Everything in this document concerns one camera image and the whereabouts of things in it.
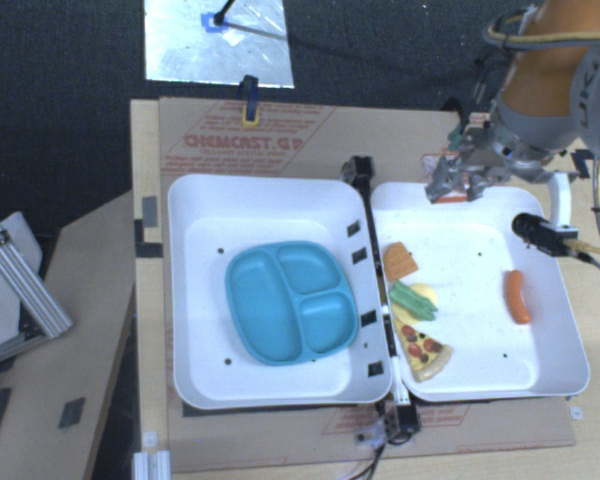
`cardboard sheet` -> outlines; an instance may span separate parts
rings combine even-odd
[[[91,478],[133,307],[132,197],[66,226],[45,284],[75,321],[0,373],[0,479]],[[77,421],[61,427],[68,409]]]
[[[452,113],[267,104],[261,126],[241,128],[233,101],[163,99],[159,105],[159,165],[144,175],[161,177],[153,195],[162,209],[165,274],[166,399],[168,449],[174,472],[361,460],[356,431],[373,421],[373,406],[267,408],[203,412],[183,404],[172,379],[172,327],[167,216],[170,184],[190,172],[337,178],[352,155],[374,158],[374,185],[420,181],[420,160],[443,150],[457,124]],[[423,429],[387,456],[449,454],[574,444],[562,398],[428,405]]]

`blue plastic plate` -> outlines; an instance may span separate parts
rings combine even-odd
[[[226,288],[245,347],[264,363],[289,365],[334,354],[358,332],[349,284],[318,244],[248,249],[229,264]]]

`wooden table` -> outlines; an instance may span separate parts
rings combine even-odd
[[[160,204],[160,179],[156,176],[160,168],[160,151],[156,148],[158,140],[160,106],[157,101],[132,102],[132,135],[134,159],[134,217],[142,221],[148,201],[144,195],[157,195]],[[347,135],[346,151],[324,151],[311,144],[295,157],[303,169],[315,167],[315,175],[325,171],[325,164],[335,158],[340,160],[342,155],[367,153],[376,156],[374,151],[374,129],[376,132],[391,134],[391,151],[379,155],[382,176],[388,179],[402,181],[404,175],[404,157],[408,155],[397,152],[422,150],[422,144],[416,142],[401,143],[404,140],[403,131],[396,127],[391,120],[395,114],[383,110],[369,111],[370,119],[351,127],[351,118],[355,109],[344,109],[330,123],[334,129],[341,129]],[[453,118],[449,114],[422,113],[403,111],[400,119],[416,128],[409,130],[410,136],[420,137],[422,142],[436,138],[434,150],[444,145],[445,137],[452,128]],[[555,168],[572,169],[569,159],[562,158],[554,161]],[[333,164],[337,172],[341,163]],[[294,166],[285,167],[283,175],[297,175]],[[523,182],[513,184],[525,188],[536,196],[544,207],[545,214],[549,213],[548,192],[546,186],[530,186]],[[598,244],[597,232],[590,207],[591,181],[578,180],[573,185],[573,218],[572,223],[581,231],[581,238]],[[162,240],[162,222],[158,218],[150,226],[141,228],[143,241],[150,247],[151,243]],[[573,414],[580,411],[582,419],[572,422],[577,444],[573,447],[542,448],[518,451],[494,451],[492,453],[465,453],[452,455],[437,455],[426,457],[392,458],[382,460],[374,478],[436,478],[436,479],[492,479],[492,478],[600,478],[600,272],[591,266],[561,260],[561,268],[578,323],[586,354],[591,367],[591,381],[587,389],[579,396],[572,398],[568,405],[573,408]],[[139,368],[140,368],[140,402],[141,429],[143,431],[143,450],[154,452],[168,448],[169,428],[167,414],[167,394],[165,382],[165,342],[164,342],[164,292],[161,284],[162,260],[157,256],[147,257],[136,263],[138,286],[138,325],[139,325]],[[246,468],[227,471],[204,471],[198,473],[174,474],[173,478],[185,479],[317,479],[317,478],[346,478],[364,468],[366,462],[337,462],[328,464],[309,464],[298,466]]]
[[[74,326],[0,373],[11,390],[0,480],[91,478],[131,324],[133,253],[130,193],[61,230],[45,284]],[[67,404],[75,418],[61,428]]]

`black cable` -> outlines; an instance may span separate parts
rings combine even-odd
[[[598,185],[600,163],[598,158],[593,159],[593,206],[596,218],[596,226],[600,235],[600,191]]]
[[[413,434],[398,434],[397,436],[391,438],[388,443],[392,446],[402,446],[406,444],[411,439]]]
[[[508,69],[511,64],[513,55],[508,54],[504,50],[487,46],[486,51],[477,59],[474,64],[476,66],[476,82],[471,93],[471,102],[473,105],[479,105],[484,100],[484,93],[487,89],[487,77],[494,68]],[[488,101],[491,101],[491,95],[487,96]]]
[[[384,451],[384,447],[385,447],[385,445],[383,444],[376,450],[376,454],[373,457],[371,464],[369,464],[366,468],[364,468],[362,471],[360,471],[360,473],[358,473],[357,475],[348,478],[348,480],[359,480],[360,478],[363,478],[363,477],[365,478],[365,480],[371,480],[371,478],[373,478],[373,475],[376,472],[378,463],[380,462],[380,456],[382,455],[382,452]]]
[[[574,32],[571,34],[547,34],[533,37],[512,34],[503,30],[512,22],[521,21],[528,10],[528,8],[520,8],[502,14],[483,30],[482,39],[487,44],[510,54],[547,48],[600,45],[600,33]]]
[[[598,270],[600,270],[600,262],[593,258],[593,256],[591,256],[590,254],[587,254],[586,252],[579,252],[576,255],[576,258],[584,263],[589,263],[590,265],[593,265]]]

